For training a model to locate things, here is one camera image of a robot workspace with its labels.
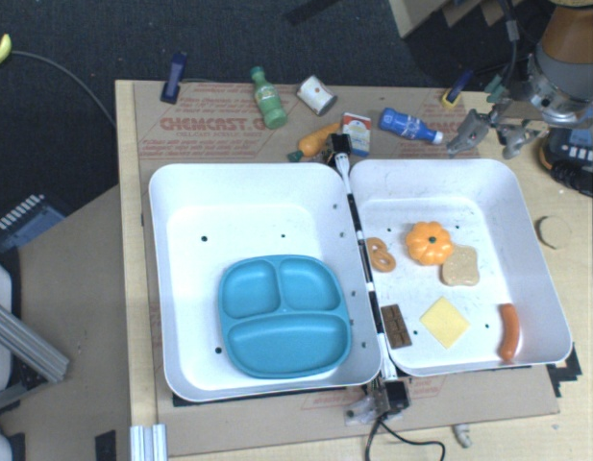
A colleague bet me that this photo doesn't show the tan bread slice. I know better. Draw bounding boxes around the tan bread slice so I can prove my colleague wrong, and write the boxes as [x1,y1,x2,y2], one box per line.
[440,244,482,288]

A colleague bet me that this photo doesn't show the green bottle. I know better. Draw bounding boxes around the green bottle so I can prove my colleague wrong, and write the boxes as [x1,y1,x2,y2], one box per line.
[249,65,289,131]

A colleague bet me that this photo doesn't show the blue bottle with white cap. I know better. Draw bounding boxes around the blue bottle with white cap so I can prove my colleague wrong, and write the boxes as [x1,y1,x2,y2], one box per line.
[377,107,445,146]

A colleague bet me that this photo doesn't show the tan pretzel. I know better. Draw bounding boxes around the tan pretzel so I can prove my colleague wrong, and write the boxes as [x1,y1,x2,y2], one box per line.
[363,235,398,274]

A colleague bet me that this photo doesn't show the orange pumpkin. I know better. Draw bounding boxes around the orange pumpkin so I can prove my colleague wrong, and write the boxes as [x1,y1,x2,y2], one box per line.
[404,220,455,267]

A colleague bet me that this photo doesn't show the blue divided plate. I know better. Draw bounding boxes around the blue divided plate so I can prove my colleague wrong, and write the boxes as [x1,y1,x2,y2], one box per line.
[216,254,353,380]

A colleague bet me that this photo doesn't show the yellow cheese slice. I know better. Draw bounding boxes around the yellow cheese slice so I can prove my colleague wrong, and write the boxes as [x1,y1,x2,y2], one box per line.
[418,296,472,351]

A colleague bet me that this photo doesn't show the thin black and white rod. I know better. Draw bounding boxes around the thin black and white rod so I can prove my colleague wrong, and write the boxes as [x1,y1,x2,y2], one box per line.
[334,153,400,382]

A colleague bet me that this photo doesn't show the white and red carton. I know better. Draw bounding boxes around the white and red carton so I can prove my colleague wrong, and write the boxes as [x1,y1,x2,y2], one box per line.
[340,111,373,158]

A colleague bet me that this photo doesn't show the brown cardboard board red print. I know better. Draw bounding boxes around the brown cardboard board red print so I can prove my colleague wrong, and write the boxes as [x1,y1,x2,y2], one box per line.
[131,82,562,459]

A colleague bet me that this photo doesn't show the orange carrot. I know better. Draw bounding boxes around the orange carrot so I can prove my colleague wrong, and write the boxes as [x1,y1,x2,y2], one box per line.
[286,122,342,164]

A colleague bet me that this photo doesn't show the brown chocolate bar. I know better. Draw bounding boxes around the brown chocolate bar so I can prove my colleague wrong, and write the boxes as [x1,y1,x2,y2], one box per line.
[379,303,414,351]

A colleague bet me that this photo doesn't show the white can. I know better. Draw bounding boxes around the white can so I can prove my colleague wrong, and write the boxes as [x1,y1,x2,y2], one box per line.
[295,74,338,117]

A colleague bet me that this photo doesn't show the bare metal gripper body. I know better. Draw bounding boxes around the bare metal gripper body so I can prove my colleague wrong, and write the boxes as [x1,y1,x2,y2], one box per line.
[489,62,593,133]

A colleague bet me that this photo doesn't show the black block with thin wires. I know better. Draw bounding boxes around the black block with thin wires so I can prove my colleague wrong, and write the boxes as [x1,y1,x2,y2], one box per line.
[382,379,412,413]
[328,133,353,156]

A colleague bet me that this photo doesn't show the white plastic tray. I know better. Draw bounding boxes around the white plastic tray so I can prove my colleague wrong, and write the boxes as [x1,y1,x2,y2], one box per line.
[347,157,575,378]
[147,161,385,404]

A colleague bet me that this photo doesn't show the orange sausage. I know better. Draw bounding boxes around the orange sausage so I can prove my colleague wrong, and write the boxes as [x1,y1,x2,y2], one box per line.
[497,303,522,362]

